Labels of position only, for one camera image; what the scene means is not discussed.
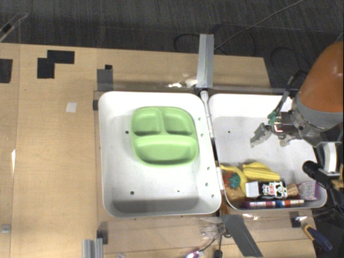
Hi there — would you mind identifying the tan ice cream cone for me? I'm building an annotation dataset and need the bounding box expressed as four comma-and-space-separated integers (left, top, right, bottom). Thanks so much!
285, 182, 300, 197

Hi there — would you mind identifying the red strawberry with green leaves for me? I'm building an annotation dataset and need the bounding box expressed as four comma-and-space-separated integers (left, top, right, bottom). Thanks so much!
224, 171, 241, 190

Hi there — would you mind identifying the white printed carton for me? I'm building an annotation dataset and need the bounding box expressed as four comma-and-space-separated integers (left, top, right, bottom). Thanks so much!
245, 181, 288, 199

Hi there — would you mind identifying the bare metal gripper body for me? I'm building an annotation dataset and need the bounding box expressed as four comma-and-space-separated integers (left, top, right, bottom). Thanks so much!
270, 111, 324, 147

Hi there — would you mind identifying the purple and red tube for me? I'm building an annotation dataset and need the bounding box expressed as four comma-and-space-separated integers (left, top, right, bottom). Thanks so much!
240, 199, 305, 209

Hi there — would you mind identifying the black cylinder on white bracket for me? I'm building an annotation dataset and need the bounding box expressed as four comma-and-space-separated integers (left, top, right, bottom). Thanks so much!
302, 141, 342, 188

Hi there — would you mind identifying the pink printed packet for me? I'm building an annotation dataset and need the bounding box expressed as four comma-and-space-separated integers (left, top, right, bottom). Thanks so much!
296, 181, 321, 201

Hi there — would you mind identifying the yellow corn cob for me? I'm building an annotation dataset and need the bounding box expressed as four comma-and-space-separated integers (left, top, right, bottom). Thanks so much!
242, 162, 281, 183

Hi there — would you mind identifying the white plastic tray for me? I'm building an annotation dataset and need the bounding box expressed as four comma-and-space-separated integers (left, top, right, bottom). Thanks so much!
207, 93, 328, 211
97, 90, 223, 219

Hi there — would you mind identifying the green divided plate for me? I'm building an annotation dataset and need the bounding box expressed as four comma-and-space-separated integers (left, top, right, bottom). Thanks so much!
130, 106, 200, 169

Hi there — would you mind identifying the orange bread piece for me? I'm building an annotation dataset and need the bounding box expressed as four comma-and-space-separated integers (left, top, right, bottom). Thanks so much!
225, 186, 246, 202

